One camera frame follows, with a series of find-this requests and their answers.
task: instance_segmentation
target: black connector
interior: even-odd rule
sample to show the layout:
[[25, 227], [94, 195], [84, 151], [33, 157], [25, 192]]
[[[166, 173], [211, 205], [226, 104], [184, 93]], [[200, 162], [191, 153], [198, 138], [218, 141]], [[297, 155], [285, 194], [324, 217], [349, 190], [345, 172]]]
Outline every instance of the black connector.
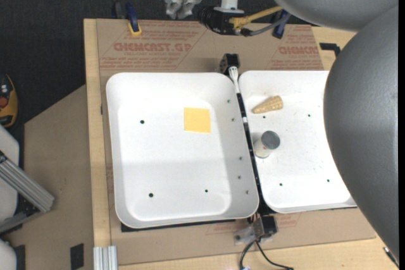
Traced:
[[274, 216], [265, 215], [261, 217], [265, 236], [272, 236], [277, 233], [277, 224]]
[[319, 43], [319, 46], [322, 50], [333, 51], [336, 58], [340, 53], [340, 47], [336, 43]]
[[224, 54], [220, 63], [221, 73], [224, 75], [229, 75], [228, 69], [231, 66], [236, 66], [237, 68], [240, 67], [239, 56], [236, 53]]
[[243, 13], [227, 13], [216, 10], [214, 6], [204, 7], [198, 12], [198, 20], [206, 28], [221, 35], [238, 35], [234, 25], [229, 22], [232, 17], [243, 17]]
[[249, 30], [248, 28], [242, 28], [240, 30], [240, 34], [247, 37], [247, 36], [252, 36], [252, 31]]

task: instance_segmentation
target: cardboard base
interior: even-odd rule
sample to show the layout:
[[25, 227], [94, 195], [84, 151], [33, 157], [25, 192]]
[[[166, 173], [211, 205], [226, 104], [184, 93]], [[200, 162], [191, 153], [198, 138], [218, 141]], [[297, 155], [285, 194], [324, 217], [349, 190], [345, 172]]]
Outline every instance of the cardboard base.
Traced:
[[3, 238], [25, 246], [27, 270], [71, 269], [80, 244], [81, 269], [92, 269], [88, 138], [85, 87], [25, 124], [25, 171], [55, 197], [51, 212]]
[[[379, 238], [333, 244], [318, 244], [291, 249], [266, 250], [273, 262], [299, 270], [397, 270], [383, 250]], [[175, 261], [131, 264], [120, 266], [120, 270], [236, 270], [239, 269], [240, 254], [225, 254]], [[276, 270], [260, 252], [248, 252], [244, 266], [252, 270]]]
[[[104, 145], [109, 196], [111, 243], [120, 265], [240, 252], [233, 232], [246, 220], [122, 232], [115, 212], [111, 142], [105, 86], [123, 71], [216, 71], [225, 53], [237, 53], [249, 70], [323, 70], [309, 25], [287, 25], [282, 40], [270, 34], [257, 37], [221, 36], [189, 21], [142, 21], [142, 35], [132, 37], [123, 20], [97, 20], [97, 41], [103, 107]], [[254, 24], [257, 29], [261, 24]], [[338, 209], [276, 215], [279, 233], [264, 249], [361, 240], [375, 233], [358, 209]]]

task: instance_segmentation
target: black floor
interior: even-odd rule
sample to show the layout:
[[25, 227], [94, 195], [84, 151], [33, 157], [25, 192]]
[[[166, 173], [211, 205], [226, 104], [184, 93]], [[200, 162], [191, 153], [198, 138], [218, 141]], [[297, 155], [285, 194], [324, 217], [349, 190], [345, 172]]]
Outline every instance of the black floor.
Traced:
[[[85, 83], [83, 19], [110, 18], [114, 1], [1, 0], [0, 72], [14, 81], [21, 123]], [[140, 19], [167, 19], [163, 0], [119, 1], [132, 2]], [[200, 7], [220, 1], [204, 0]], [[239, 0], [247, 13], [273, 5], [273, 0]]]

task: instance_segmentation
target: black cable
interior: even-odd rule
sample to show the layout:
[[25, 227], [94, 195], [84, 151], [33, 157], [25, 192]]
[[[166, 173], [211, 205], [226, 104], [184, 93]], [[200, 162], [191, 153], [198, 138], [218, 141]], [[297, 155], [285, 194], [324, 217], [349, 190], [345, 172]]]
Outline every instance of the black cable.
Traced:
[[261, 28], [261, 29], [259, 29], [259, 30], [249, 30], [249, 29], [247, 29], [247, 28], [242, 28], [242, 30], [240, 31], [240, 33], [241, 33], [243, 36], [255, 36], [255, 35], [259, 35], [259, 34], [262, 34], [262, 33], [264, 33], [264, 32], [267, 32], [268, 30], [271, 30], [271, 29], [273, 29], [273, 28], [275, 28], [275, 27], [277, 27], [277, 26], [279, 26], [279, 25], [285, 23], [287, 20], [290, 19], [290, 17], [291, 17], [291, 14], [287, 14], [287, 15], [285, 15], [283, 18], [279, 19], [278, 21], [275, 21], [274, 23], [272, 23], [272, 24], [270, 24], [270, 25], [268, 25], [268, 26], [266, 26], [266, 27], [263, 27], [263, 28]]
[[239, 269], [243, 270], [245, 267], [243, 266], [243, 259], [245, 257], [246, 252], [252, 247], [255, 241], [252, 241], [251, 243], [247, 244], [245, 248], [242, 251], [242, 254], [240, 255], [240, 260], [239, 260]]
[[276, 266], [276, 267], [282, 267], [282, 268], [284, 268], [284, 269], [286, 269], [286, 270], [294, 270], [293, 267], [283, 266], [282, 264], [277, 264], [277, 263], [274, 263], [273, 261], [271, 261], [271, 260], [267, 257], [267, 255], [263, 252], [263, 250], [262, 250], [262, 248], [261, 248], [261, 246], [260, 246], [260, 244], [259, 244], [259, 241], [256, 240], [255, 242], [256, 242], [256, 245], [258, 246], [258, 248], [259, 248], [261, 254], [263, 255], [263, 257], [265, 257], [265, 259], [266, 259], [270, 264], [273, 264], [273, 265]]
[[260, 244], [259, 244], [259, 240], [252, 241], [251, 243], [247, 244], [247, 245], [245, 246], [245, 248], [243, 249], [242, 254], [240, 255], [240, 261], [239, 261], [239, 269], [240, 269], [240, 270], [243, 270], [243, 269], [244, 269], [244, 266], [243, 266], [243, 259], [244, 259], [245, 255], [246, 255], [246, 252], [247, 252], [247, 251], [252, 247], [252, 245], [255, 244], [255, 243], [256, 243], [256, 245], [258, 246], [258, 248], [259, 248], [261, 254], [263, 255], [263, 257], [265, 257], [265, 259], [266, 259], [267, 262], [269, 262], [270, 264], [273, 264], [273, 265], [276, 266], [276, 267], [281, 267], [282, 269], [285, 269], [285, 270], [294, 270], [293, 267], [283, 266], [283, 265], [281, 265], [281, 264], [277, 264], [277, 263], [274, 263], [273, 261], [271, 261], [271, 260], [267, 257], [267, 255], [263, 252], [263, 250], [262, 250], [262, 248], [261, 248], [261, 246], [260, 246]]
[[390, 260], [397, 266], [397, 268], [399, 269], [399, 263], [396, 261], [395, 257], [393, 256], [393, 254], [391, 253], [391, 251], [387, 248], [384, 247], [384, 251], [385, 253], [388, 255], [388, 257], [390, 258]]
[[249, 224], [252, 224], [253, 222], [254, 222], [254, 220], [255, 219], [257, 219], [258, 218], [258, 213], [254, 213], [251, 217], [249, 217], [248, 219], [247, 219], [247, 222], [249, 223]]

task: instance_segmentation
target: table surface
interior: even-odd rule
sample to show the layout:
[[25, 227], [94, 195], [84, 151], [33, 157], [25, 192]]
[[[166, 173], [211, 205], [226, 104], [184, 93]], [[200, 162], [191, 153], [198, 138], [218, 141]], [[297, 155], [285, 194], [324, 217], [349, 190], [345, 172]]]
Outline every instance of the table surface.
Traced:
[[[354, 35], [330, 28], [313, 27], [317, 43], [335, 43], [343, 48]], [[104, 156], [103, 120], [100, 112], [101, 85], [97, 51], [97, 20], [84, 20], [87, 105], [89, 119], [90, 167], [94, 245], [111, 245], [108, 194]], [[329, 70], [334, 61], [333, 51], [322, 51], [322, 63]], [[266, 251], [274, 262], [294, 269], [397, 269], [383, 251], [384, 243], [377, 237], [342, 243], [330, 243]], [[151, 262], [120, 266], [120, 270], [179, 270], [179, 269], [238, 269], [240, 254], [216, 255], [176, 261]], [[260, 252], [250, 252], [244, 260], [253, 270], [275, 269]]]

